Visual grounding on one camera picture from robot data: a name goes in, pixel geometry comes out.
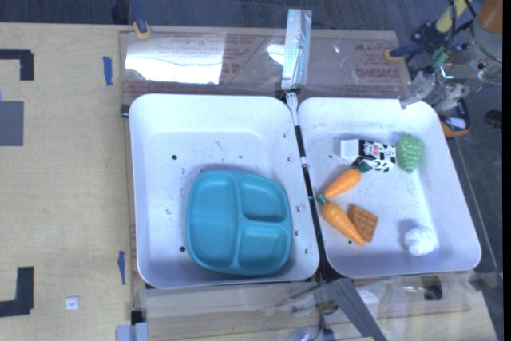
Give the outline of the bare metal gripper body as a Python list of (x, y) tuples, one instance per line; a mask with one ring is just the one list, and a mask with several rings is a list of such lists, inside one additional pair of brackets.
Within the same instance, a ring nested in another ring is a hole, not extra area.
[(483, 85), (502, 84), (502, 64), (490, 60), (470, 60), (466, 64), (444, 62), (442, 65), (430, 65), (429, 71), (435, 83), (436, 97), (456, 93), (458, 85), (464, 97)]

